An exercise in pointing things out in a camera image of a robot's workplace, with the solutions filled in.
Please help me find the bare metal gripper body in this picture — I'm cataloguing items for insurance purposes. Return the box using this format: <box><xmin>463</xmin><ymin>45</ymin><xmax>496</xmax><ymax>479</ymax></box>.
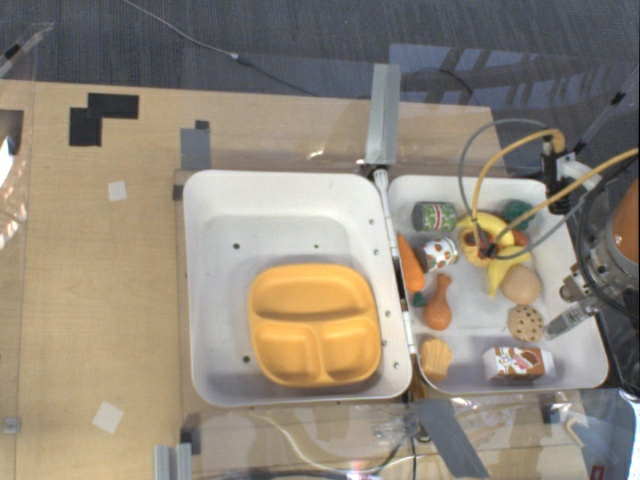
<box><xmin>574</xmin><ymin>202</ymin><xmax>632</xmax><ymax>315</ymax></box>

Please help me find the tan chocolate chip biscuit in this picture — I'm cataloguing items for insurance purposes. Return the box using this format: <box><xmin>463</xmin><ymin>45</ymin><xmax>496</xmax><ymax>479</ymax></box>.
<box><xmin>506</xmin><ymin>303</ymin><xmax>545</xmax><ymax>343</ymax></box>

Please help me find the tan round bread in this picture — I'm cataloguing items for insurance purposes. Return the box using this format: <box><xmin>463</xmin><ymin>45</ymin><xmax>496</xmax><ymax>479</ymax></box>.
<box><xmin>500</xmin><ymin>263</ymin><xmax>543</xmax><ymax>306</ymax></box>

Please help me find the brown and white carton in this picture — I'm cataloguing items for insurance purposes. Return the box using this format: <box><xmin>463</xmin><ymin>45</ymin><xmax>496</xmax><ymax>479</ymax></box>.
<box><xmin>481</xmin><ymin>345</ymin><xmax>557</xmax><ymax>382</ymax></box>

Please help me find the yellow banana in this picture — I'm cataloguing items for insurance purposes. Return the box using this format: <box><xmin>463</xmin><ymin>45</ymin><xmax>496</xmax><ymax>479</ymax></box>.
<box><xmin>455</xmin><ymin>210</ymin><xmax>533</xmax><ymax>298</ymax></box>

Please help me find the white plastic tray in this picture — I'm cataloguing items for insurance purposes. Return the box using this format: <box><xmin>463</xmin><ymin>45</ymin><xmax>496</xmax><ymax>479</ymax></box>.
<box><xmin>182</xmin><ymin>169</ymin><xmax>414</xmax><ymax>409</ymax></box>
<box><xmin>387</xmin><ymin>174</ymin><xmax>611</xmax><ymax>396</ymax></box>

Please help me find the green broccoli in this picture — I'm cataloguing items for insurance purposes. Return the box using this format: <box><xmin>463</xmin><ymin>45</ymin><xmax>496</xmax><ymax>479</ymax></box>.
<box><xmin>501</xmin><ymin>198</ymin><xmax>537</xmax><ymax>232</ymax></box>

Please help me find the orange chicken drumstick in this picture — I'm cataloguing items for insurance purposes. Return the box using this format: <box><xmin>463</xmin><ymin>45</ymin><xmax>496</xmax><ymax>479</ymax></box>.
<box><xmin>422</xmin><ymin>272</ymin><xmax>454</xmax><ymax>332</ymax></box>

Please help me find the white can with red print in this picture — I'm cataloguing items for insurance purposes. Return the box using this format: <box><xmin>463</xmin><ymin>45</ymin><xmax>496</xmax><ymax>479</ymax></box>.
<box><xmin>423</xmin><ymin>236</ymin><xmax>461</xmax><ymax>273</ymax></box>

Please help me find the orange shell biscuit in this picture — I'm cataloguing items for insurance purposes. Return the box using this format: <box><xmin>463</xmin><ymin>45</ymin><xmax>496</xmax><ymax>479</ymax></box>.
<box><xmin>418</xmin><ymin>336</ymin><xmax>455</xmax><ymax>383</ymax></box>

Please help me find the green can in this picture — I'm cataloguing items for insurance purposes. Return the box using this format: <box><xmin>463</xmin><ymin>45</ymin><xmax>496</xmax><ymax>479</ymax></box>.
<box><xmin>411</xmin><ymin>200</ymin><xmax>458</xmax><ymax>233</ymax></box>

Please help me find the orange carrot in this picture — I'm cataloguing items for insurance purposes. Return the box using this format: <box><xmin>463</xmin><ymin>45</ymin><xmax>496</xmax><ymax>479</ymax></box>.
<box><xmin>395</xmin><ymin>232</ymin><xmax>428</xmax><ymax>309</ymax></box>

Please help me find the orange divided plate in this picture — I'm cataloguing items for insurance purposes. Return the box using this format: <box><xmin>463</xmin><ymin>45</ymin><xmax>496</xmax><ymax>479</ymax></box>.
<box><xmin>247</xmin><ymin>262</ymin><xmax>384</xmax><ymax>389</ymax></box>

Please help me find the black cylinder on white bracket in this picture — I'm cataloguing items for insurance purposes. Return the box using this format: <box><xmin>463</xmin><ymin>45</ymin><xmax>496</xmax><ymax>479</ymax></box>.
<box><xmin>538</xmin><ymin>135</ymin><xmax>603</xmax><ymax>215</ymax></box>

